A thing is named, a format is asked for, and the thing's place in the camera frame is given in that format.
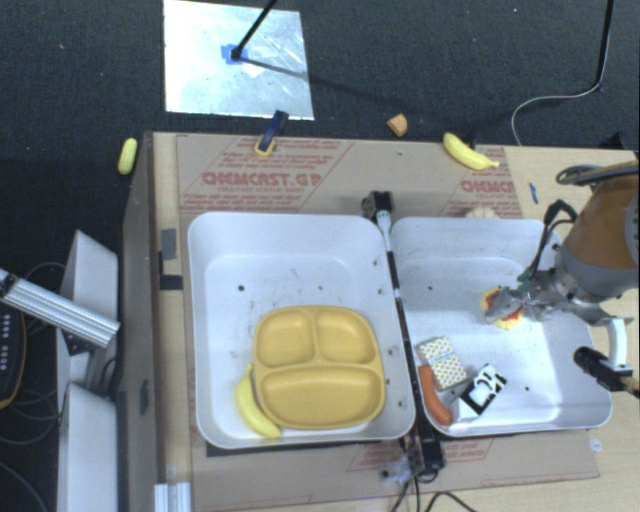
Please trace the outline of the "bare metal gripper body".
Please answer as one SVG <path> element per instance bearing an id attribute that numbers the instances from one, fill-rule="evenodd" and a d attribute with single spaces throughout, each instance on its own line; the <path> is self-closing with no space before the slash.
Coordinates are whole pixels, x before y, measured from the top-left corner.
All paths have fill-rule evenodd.
<path id="1" fill-rule="evenodd" d="M 549 319 L 554 312 L 570 313 L 588 325 L 603 325 L 615 318 L 565 272 L 523 272 L 519 294 L 525 314 L 537 321 Z"/>

